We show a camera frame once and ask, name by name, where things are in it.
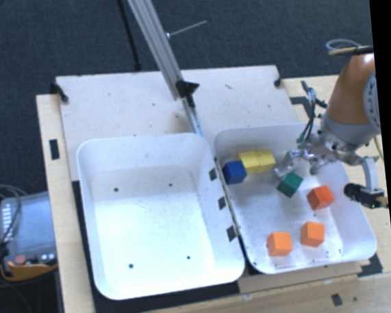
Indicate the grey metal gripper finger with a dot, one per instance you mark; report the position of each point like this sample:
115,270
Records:
318,166
286,166

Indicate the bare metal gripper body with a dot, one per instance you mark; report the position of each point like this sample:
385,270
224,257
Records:
336,150

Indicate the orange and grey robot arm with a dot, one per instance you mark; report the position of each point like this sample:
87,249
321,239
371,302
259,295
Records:
349,93

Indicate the green cube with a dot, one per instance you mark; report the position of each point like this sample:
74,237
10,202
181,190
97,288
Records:
290,184

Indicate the yellow cube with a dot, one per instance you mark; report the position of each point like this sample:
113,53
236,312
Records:
248,162
266,161

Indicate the red cube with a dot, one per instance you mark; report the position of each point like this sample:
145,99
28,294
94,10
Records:
320,197

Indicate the white plastic tray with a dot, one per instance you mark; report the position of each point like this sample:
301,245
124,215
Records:
154,225
290,215

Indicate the blue cube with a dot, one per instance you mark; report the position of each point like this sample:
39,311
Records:
234,172

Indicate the orange cube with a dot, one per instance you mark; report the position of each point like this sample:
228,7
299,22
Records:
312,234
279,244

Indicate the thin black and white rod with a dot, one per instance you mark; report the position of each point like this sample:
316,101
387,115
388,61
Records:
195,121

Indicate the pale flat board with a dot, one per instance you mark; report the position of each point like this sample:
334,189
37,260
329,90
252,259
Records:
125,107

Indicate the black cylinder on white bracket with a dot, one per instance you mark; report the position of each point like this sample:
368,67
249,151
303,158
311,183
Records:
357,192

